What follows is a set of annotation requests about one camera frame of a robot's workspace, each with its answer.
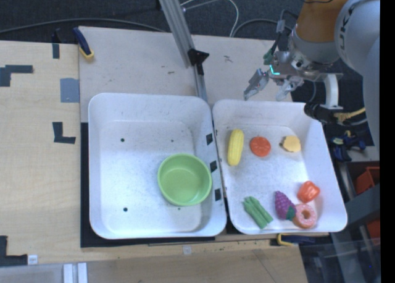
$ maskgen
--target toy food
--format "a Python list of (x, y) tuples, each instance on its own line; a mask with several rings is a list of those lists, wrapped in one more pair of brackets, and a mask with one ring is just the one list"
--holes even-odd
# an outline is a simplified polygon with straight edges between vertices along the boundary
[(267, 156), (272, 149), (270, 142), (265, 137), (261, 136), (256, 136), (251, 139), (249, 142), (249, 147), (252, 153), (258, 157)]
[(308, 203), (320, 194), (321, 190), (311, 181), (306, 181), (302, 184), (297, 192), (297, 198), (303, 202)]
[(297, 136), (285, 136), (280, 145), (289, 152), (298, 152), (301, 150), (301, 141)]
[(317, 214), (308, 204), (297, 204), (296, 215), (292, 220), (300, 228), (311, 228), (317, 222)]
[(243, 151), (244, 133), (241, 129), (234, 129), (230, 134), (228, 144), (228, 164), (237, 166), (241, 159)]
[(284, 193), (281, 193), (280, 191), (276, 191), (275, 193), (275, 207), (277, 216), (280, 219), (287, 219), (291, 221), (292, 218), (295, 217), (295, 205)]
[(253, 196), (246, 197), (243, 205), (245, 211), (255, 220), (259, 228), (263, 229), (269, 222), (273, 221), (272, 216)]

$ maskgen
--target red box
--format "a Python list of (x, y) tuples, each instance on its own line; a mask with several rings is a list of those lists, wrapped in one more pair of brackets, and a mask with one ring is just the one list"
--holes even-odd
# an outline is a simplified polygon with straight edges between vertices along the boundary
[[(374, 187), (380, 182), (380, 167), (367, 167), (366, 171), (354, 181), (355, 192), (358, 194)], [(367, 224), (371, 238), (380, 238), (380, 218)]]

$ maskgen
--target aluminum rod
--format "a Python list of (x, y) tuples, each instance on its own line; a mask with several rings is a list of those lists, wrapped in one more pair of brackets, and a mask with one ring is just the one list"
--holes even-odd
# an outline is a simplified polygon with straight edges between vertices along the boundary
[[(182, 60), (186, 67), (190, 67), (191, 61), (188, 56), (188, 51), (194, 49), (194, 44), (180, 2), (179, 0), (159, 0), (159, 2), (166, 16), (170, 30), (173, 33)], [(194, 66), (194, 74), (197, 95), (207, 101), (204, 77), (198, 74), (196, 66)]]

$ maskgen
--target black tape marking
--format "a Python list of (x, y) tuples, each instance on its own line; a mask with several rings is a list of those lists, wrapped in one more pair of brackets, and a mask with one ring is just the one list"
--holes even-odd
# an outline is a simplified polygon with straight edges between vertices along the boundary
[(212, 133), (209, 133), (209, 134), (206, 136), (207, 145), (211, 144), (212, 141), (213, 141)]
[(11, 73), (6, 68), (0, 68), (0, 87), (11, 85)]
[(221, 189), (220, 188), (217, 188), (214, 191), (214, 194), (215, 194), (215, 201), (219, 201), (222, 198)]
[(7, 256), (7, 236), (0, 236), (0, 267), (27, 265), (27, 255)]
[(53, 59), (60, 58), (60, 47), (59, 47), (59, 44), (57, 44), (57, 43), (52, 44), (52, 58)]
[(11, 86), (11, 73), (33, 73), (32, 65), (6, 65), (0, 68), (0, 87)]
[(210, 170), (211, 170), (211, 172), (217, 170), (217, 162), (216, 161), (212, 161), (210, 163)]
[(52, 126), (54, 127), (55, 139), (54, 142), (60, 143), (75, 143), (75, 137), (64, 137), (63, 136), (63, 123), (62, 122), (53, 122)]

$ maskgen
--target gray tape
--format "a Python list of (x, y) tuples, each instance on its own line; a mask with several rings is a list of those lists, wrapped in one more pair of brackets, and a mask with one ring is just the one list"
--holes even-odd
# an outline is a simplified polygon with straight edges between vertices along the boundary
[(60, 58), (60, 49), (59, 49), (59, 44), (57, 44), (57, 43), (52, 44), (52, 58), (53, 59)]
[(6, 68), (0, 68), (0, 87), (11, 85), (11, 73)]
[(33, 73), (32, 65), (6, 64), (6, 69), (10, 73)]
[(75, 78), (60, 80), (60, 101), (62, 103), (80, 102), (80, 81)]

